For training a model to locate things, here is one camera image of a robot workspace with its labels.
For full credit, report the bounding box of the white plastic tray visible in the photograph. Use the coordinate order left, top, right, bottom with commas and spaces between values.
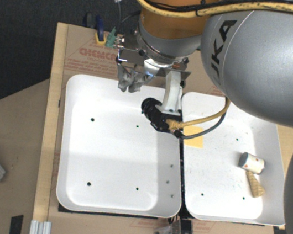
44, 71, 202, 229
160, 89, 293, 234

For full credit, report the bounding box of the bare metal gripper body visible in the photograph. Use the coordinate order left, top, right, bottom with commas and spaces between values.
114, 33, 197, 85

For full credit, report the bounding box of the black cylinder on white bracket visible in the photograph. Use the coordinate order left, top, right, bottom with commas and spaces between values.
137, 66, 191, 136

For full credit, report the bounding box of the yellow cheese slice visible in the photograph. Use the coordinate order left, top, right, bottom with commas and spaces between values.
180, 124, 207, 149

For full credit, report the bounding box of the white dotted can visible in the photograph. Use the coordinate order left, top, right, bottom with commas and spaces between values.
237, 150, 267, 176

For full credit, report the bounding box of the black block with thin wires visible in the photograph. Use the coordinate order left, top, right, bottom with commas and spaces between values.
153, 213, 196, 234

